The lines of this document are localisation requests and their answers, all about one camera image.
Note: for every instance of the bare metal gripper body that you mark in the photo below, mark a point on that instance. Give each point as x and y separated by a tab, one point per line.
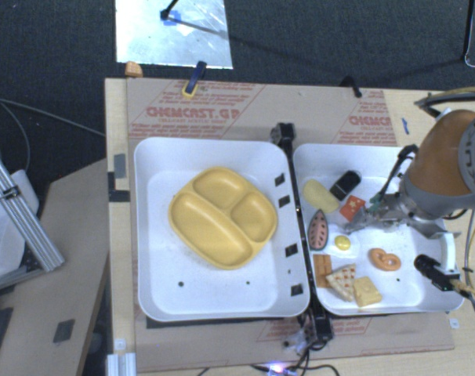
394	212

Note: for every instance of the black bottle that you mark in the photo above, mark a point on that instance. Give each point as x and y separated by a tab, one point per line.
345	184

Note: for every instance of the black cylinder on white bracket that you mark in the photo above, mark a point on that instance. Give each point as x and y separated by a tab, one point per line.
431	268

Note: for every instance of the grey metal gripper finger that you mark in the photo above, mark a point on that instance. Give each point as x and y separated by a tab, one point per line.
365	214
359	227

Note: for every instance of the white plastic tray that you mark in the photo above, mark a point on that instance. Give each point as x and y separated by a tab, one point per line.
206	296
394	292

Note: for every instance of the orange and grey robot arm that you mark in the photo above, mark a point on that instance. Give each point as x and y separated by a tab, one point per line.
441	155

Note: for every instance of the toy pizza slice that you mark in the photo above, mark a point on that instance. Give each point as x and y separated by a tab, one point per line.
342	282

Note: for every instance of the yellow divided plate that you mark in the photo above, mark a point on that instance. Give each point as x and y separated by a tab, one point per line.
218	218

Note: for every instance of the thin black rod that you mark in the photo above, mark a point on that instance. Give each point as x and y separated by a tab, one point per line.
298	210

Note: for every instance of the brown cardboard board red print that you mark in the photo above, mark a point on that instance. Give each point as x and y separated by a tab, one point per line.
222	108

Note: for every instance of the toy fried egg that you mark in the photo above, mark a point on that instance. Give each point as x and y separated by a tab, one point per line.
342	243

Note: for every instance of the orange toy pretzel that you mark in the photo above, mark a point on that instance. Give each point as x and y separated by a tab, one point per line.
378	259

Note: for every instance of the toy watermelon slice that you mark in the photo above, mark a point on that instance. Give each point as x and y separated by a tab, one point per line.
318	231

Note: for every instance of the yellow toy cheese wedge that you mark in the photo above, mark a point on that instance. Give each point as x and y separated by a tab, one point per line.
367	292

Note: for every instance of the red packet with yellow stars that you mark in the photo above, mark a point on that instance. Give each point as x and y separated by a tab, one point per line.
351	208

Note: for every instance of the orange toy wafer biscuit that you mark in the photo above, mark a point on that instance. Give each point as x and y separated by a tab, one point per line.
321	268

